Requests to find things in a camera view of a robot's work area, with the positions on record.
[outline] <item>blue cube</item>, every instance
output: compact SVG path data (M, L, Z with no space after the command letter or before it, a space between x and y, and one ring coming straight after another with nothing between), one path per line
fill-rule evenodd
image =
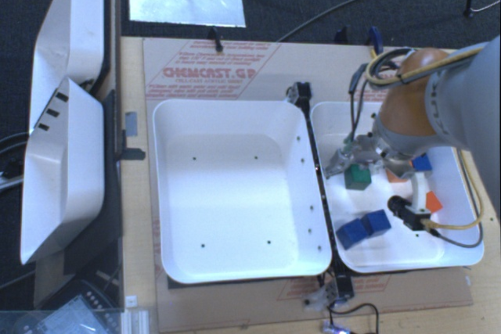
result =
M368 237L367 230L359 218L343 225L336 231L336 235L346 250Z
M412 163L416 171L431 171L430 159L428 159L426 153L413 159Z
M391 228L390 221L383 209L366 214L362 217L361 222L369 237L382 235Z

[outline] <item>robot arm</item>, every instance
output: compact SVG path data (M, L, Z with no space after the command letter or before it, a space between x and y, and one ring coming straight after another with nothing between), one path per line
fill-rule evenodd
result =
M476 54L459 62L450 60ZM423 66L442 63L414 81ZM448 55L422 49L408 56L375 117L373 132L360 135L339 149L326 176L350 163L377 162L403 178L413 174L409 160L434 146L470 150L499 216L499 37Z

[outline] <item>plastic container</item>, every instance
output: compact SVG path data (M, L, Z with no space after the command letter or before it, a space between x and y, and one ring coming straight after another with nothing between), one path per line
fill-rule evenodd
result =
M372 131L372 113L380 103L364 102L357 134ZM347 102L324 102L312 110L312 124L319 151L320 164L326 166L336 149L351 130L350 108ZM432 215L442 224L468 224L476 217L452 148L433 148L427 152L433 167L427 179L430 190L440 199L443 209ZM412 198L410 181L390 183L384 169L372 175L372 183L364 191L348 190L344 176L338 174L325 180L334 231L357 217L379 210L387 211L391 228L383 235L369 237L348 250L338 248L343 262L360 273L381 271L445 268L476 264L483 256L484 245L473 249L454 246L427 232L414 232L402 220L392 215L387 201L393 195ZM439 230L458 242L475 243L478 227L463 231Z
M153 113L161 258L193 284L317 275L332 251L305 118L287 102L178 100Z

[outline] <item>cardboard sheet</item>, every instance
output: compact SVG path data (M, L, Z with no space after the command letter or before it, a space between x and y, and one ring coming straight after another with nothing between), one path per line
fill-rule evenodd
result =
M168 288L160 260L156 160L152 113L163 100L281 100L296 81L312 85L312 105L347 101L353 72L370 60L365 46L298 45L224 41L145 39L146 106L150 140L150 180L157 307L161 332L248 326L325 317L306 311L304 296L318 289L316 278L222 283ZM383 92L366 91L380 101ZM372 302L381 312L413 311L472 304L467 270L445 268L353 278L350 304Z

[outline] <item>yellow cable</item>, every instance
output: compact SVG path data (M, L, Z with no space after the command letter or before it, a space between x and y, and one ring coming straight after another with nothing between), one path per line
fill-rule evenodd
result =
M468 165L464 162L463 154L458 152L458 157L462 160L461 163L464 166L466 173L465 179L467 179L472 188L473 188L473 194L472 196L478 200L478 217L472 221L469 224L464 224L464 225L453 225L453 224L439 224L436 223L435 221L429 220L429 219L423 219L421 220L421 223L424 225L424 227L427 229L427 231L433 229L433 228L444 228L447 230L467 230L468 228L472 228L475 225L479 224L481 222L481 219L484 217L484 201L482 198L478 195L478 187L475 184L475 181L471 178L471 170L468 167Z
M427 66L423 66L417 70L413 70L413 71L410 71L408 73L402 74L400 77L390 77L390 78L373 77L370 74L370 71L371 71L373 65L375 63L377 63L379 60L381 60L383 57L385 57L388 54L388 52L386 52L386 53L379 55L376 59L372 59L369 62L369 64L367 64L366 79L371 84L375 84L375 85L379 85L379 86L394 84L395 82L405 81L405 80L412 78L412 77L414 77L418 74L421 74L423 72L436 70L440 67L447 66L448 64L455 63L455 62L458 62L460 60L466 59L467 57L474 56L474 55L478 54L482 49L483 48L475 48L475 49L467 50L465 52L458 53L457 55L450 56L446 59L442 59L442 60L439 60L435 63L428 64Z

